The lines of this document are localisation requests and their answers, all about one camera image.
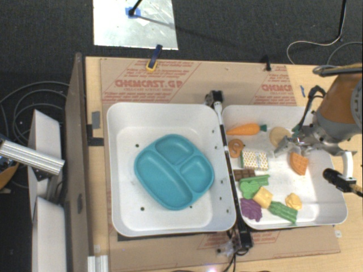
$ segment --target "white wire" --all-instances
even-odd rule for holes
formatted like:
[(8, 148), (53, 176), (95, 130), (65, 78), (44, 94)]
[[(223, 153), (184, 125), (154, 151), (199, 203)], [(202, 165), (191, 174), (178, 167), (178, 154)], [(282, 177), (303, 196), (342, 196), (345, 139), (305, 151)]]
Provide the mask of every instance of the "white wire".
[(318, 46), (331, 46), (334, 43), (336, 43), (337, 41), (339, 41), (341, 39), (341, 34), (343, 33), (343, 27), (344, 27), (344, 22), (345, 22), (345, 13), (347, 11), (347, 7), (344, 7), (344, 15), (343, 15), (343, 22), (341, 24), (341, 28), (339, 29), (339, 33), (340, 35), (338, 35), (338, 37), (336, 39), (334, 39), (332, 42), (330, 43), (318, 43), (318, 42), (312, 42), (312, 41), (307, 41), (307, 40), (298, 40), (298, 41), (294, 41), (292, 43), (289, 44), (288, 48), (286, 49), (286, 55), (288, 56), (289, 61), (294, 65), (295, 63), (293, 62), (293, 60), (291, 59), (290, 55), (289, 55), (289, 49), (291, 46), (293, 46), (294, 44), (298, 44), (298, 43), (306, 43), (306, 44), (313, 44), (313, 45), (318, 45)]

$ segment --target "beige round toy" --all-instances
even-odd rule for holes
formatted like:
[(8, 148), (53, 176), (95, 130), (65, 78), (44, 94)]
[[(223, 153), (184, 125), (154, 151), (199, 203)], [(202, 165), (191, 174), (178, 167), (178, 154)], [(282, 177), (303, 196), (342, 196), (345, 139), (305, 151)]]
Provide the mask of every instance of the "beige round toy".
[(295, 210), (300, 210), (302, 208), (302, 203), (301, 203), (300, 197), (294, 193), (290, 193), (285, 198), (285, 203), (288, 207), (291, 207), (292, 209), (295, 209)]
[(289, 130), (286, 130), (283, 127), (275, 127), (270, 131), (270, 142), (275, 147), (278, 147), (280, 141), (284, 138), (284, 136), (290, 137), (291, 133)]

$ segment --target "orange carrot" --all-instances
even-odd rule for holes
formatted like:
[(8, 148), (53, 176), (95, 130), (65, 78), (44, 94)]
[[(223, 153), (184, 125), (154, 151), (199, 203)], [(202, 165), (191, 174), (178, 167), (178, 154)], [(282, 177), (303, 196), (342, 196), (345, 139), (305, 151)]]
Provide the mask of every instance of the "orange carrot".
[(259, 131), (267, 131), (267, 126), (259, 126), (256, 123), (245, 124), (238, 126), (226, 132), (227, 135), (256, 135)]

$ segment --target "black carpet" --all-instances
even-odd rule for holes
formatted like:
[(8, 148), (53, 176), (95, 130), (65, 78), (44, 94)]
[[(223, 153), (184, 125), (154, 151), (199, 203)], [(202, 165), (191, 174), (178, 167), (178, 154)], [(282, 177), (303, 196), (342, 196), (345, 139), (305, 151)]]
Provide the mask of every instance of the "black carpet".
[[(296, 40), (320, 43), (338, 34), (342, 0), (172, 0), (178, 51), (162, 58), (259, 62), (266, 54), (272, 63), (289, 63), (286, 48)], [(324, 64), (339, 45), (362, 41), (362, 0), (348, 0), (343, 38), (333, 46), (295, 45), (295, 63)], [(56, 80), (67, 83), (76, 52), (84, 56), (150, 57), (146, 49), (93, 45), (92, 0), (0, 0), (0, 100), (29, 83)], [(332, 63), (362, 61), (362, 47), (340, 50)], [(66, 92), (61, 86), (47, 86)], [(18, 100), (29, 90), (3, 102), (9, 124)], [(53, 102), (44, 93), (35, 100)], [(62, 120), (49, 108), (41, 110)], [(21, 119), (29, 128), (31, 110)], [(5, 133), (0, 118), (0, 133)], [(25, 173), (15, 180), (27, 184)], [(27, 191), (10, 184), (0, 194), (0, 271), (30, 271), (31, 221)]]

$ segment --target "orange waffle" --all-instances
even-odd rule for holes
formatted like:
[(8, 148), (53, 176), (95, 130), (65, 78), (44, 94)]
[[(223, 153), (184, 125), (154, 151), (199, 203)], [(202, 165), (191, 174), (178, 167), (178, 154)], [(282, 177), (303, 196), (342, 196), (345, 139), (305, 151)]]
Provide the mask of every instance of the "orange waffle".
[(305, 175), (307, 164), (309, 163), (308, 158), (301, 156), (295, 152), (290, 153), (290, 165), (293, 171), (298, 175)]

